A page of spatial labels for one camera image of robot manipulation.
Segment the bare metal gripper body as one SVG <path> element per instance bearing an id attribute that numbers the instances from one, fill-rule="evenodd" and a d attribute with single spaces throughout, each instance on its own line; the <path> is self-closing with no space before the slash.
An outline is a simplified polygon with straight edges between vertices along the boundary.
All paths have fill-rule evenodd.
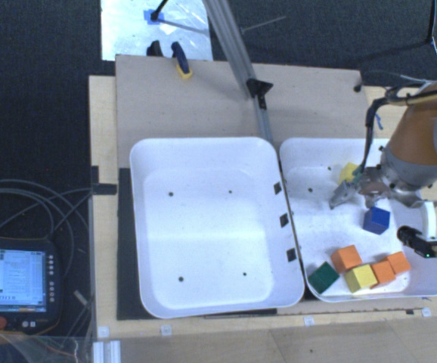
<path id="1" fill-rule="evenodd" d="M 407 208 L 420 208 L 425 200 L 420 189 L 437 181 L 437 166 L 375 166 L 354 170 L 359 194 L 382 194 L 382 198 L 397 200 Z"/>

